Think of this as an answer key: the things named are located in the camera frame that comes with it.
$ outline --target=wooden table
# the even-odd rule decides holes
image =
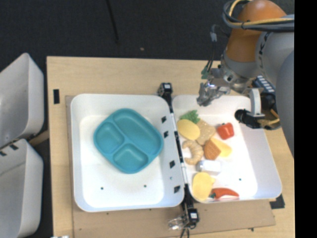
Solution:
[[[70,238],[179,237],[167,221],[180,207],[86,213],[74,203],[68,154],[66,97],[81,93],[155,94],[170,82],[173,95],[197,94],[206,61],[47,57],[53,235]],[[266,132],[282,181],[285,208],[268,200],[195,204],[201,221],[194,238],[295,237],[294,159],[281,129]]]

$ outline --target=dark background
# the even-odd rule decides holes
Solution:
[[[208,60],[210,28],[230,0],[0,0],[0,71],[28,52],[46,75],[46,56]],[[271,0],[295,14],[295,0]],[[215,59],[227,37],[218,36]],[[36,148],[45,162],[42,220],[30,238],[52,235],[49,142]]]

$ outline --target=blue plate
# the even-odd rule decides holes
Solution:
[[[115,167],[133,174],[144,169],[161,152],[163,138],[139,113],[120,109],[97,127],[94,144]]]

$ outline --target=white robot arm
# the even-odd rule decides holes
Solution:
[[[234,8],[242,4],[237,19]],[[268,0],[234,0],[225,4],[224,22],[232,28],[221,65],[212,60],[202,74],[197,102],[209,105],[230,90],[245,94],[257,76],[263,75],[275,88],[276,108],[285,138],[294,156],[294,15],[286,15]],[[211,31],[211,40],[216,41]]]

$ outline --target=red pepper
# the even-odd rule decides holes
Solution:
[[[234,130],[232,123],[223,123],[221,126],[217,128],[217,132],[222,139],[228,139],[234,136]]]
[[[222,196],[237,196],[239,197],[239,194],[235,192],[234,190],[231,190],[229,188],[213,188],[211,190],[210,197],[212,198],[221,198]]]

